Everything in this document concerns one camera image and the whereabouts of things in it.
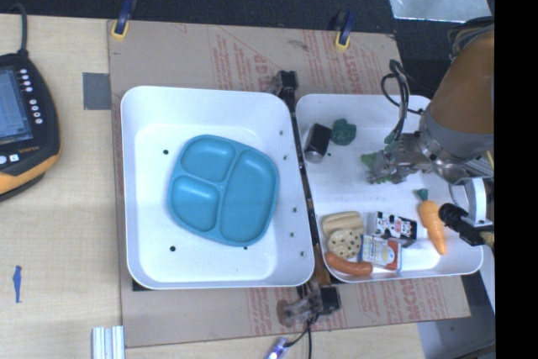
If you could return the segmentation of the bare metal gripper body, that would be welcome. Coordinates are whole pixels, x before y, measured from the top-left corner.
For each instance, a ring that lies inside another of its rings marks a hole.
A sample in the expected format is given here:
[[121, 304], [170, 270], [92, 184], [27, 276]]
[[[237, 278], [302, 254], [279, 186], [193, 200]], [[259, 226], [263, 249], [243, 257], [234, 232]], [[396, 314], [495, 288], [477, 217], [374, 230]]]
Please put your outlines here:
[[466, 161], [451, 154], [426, 132], [402, 133], [387, 145], [387, 158], [392, 167], [409, 165], [416, 173], [434, 173], [450, 184], [467, 178]]

